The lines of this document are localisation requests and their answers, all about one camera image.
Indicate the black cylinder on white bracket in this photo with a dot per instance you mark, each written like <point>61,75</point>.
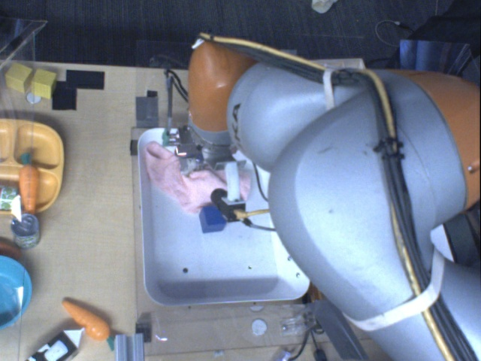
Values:
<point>232,186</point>

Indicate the blue bowl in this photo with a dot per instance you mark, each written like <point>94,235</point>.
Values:
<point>11,292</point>

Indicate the small green patterned can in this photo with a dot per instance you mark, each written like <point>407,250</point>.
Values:
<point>25,231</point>

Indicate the white plastic tray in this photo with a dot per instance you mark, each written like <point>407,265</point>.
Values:
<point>210,261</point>

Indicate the orange divided plate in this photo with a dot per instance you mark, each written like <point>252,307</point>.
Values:
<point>45,145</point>

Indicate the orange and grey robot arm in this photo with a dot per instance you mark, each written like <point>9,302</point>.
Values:
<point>338,186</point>

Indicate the black and white carton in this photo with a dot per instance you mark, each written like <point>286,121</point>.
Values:
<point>56,348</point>

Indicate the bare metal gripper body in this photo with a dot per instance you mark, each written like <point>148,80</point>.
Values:
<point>189,145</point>

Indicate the green and white carton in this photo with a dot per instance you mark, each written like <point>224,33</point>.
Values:
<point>9,199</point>

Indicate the orange carrot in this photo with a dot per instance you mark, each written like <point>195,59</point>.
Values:
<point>88,320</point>
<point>29,186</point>

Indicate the yellow cube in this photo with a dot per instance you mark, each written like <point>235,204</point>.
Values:
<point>18,76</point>
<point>43,84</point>

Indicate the blue cube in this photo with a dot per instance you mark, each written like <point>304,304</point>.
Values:
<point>212,220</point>

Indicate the clear plastic bottle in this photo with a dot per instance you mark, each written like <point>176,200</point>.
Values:
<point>297,325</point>

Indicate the pink cloth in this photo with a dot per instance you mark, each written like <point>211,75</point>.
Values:
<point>169,179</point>

